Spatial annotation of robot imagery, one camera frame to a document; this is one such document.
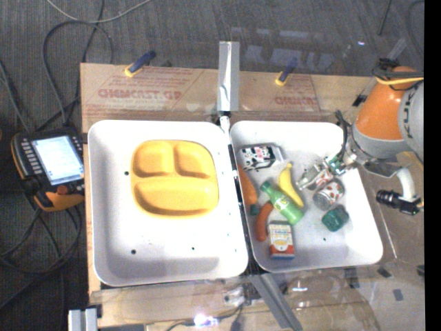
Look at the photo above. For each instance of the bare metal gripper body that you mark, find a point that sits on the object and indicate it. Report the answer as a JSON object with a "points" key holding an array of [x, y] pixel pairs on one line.
{"points": [[342, 161]]}

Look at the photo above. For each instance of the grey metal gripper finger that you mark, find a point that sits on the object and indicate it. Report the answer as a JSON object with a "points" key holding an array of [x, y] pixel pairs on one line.
{"points": [[306, 180], [316, 168]]}

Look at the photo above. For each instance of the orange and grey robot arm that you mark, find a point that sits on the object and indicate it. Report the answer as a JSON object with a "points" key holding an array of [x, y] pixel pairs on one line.
{"points": [[379, 116]]}

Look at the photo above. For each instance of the white can with red print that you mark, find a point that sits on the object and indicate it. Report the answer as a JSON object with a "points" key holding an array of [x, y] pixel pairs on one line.
{"points": [[325, 178]]}

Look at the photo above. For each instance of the yellow banana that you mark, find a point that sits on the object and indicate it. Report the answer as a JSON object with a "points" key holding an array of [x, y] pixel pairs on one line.
{"points": [[289, 186]]}

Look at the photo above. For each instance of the silver can with printed label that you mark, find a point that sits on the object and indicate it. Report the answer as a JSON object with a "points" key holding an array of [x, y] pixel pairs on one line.
{"points": [[327, 195]]}

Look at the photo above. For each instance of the green bottle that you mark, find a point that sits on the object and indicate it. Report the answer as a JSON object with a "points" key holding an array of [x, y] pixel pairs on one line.
{"points": [[286, 207]]}

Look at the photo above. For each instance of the white black cow-print carton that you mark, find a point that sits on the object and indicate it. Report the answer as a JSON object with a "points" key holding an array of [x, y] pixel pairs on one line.
{"points": [[258, 157]]}

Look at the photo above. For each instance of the orange carrot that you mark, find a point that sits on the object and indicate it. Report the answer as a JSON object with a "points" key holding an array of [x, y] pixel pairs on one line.
{"points": [[248, 188]]}

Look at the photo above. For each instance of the orange-red sausage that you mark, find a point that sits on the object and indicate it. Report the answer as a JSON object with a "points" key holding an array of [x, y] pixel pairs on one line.
{"points": [[262, 221]]}

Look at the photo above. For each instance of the orange and white carton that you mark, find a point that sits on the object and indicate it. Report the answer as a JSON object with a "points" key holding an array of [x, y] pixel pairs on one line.
{"points": [[282, 241]]}

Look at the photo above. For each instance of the white plastic tray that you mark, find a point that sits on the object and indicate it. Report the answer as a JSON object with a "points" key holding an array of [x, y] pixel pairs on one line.
{"points": [[158, 247], [320, 250]]}

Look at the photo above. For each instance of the yellow divided plate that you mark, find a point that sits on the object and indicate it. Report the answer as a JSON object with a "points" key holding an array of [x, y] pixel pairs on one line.
{"points": [[174, 191]]}

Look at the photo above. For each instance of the brown cardboard board red print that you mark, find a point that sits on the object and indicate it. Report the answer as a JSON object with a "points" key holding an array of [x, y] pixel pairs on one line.
{"points": [[148, 91]]}

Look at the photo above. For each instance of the black cylinder on white bracket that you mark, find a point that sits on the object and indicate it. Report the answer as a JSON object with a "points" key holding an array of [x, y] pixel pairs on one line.
{"points": [[396, 198]]}

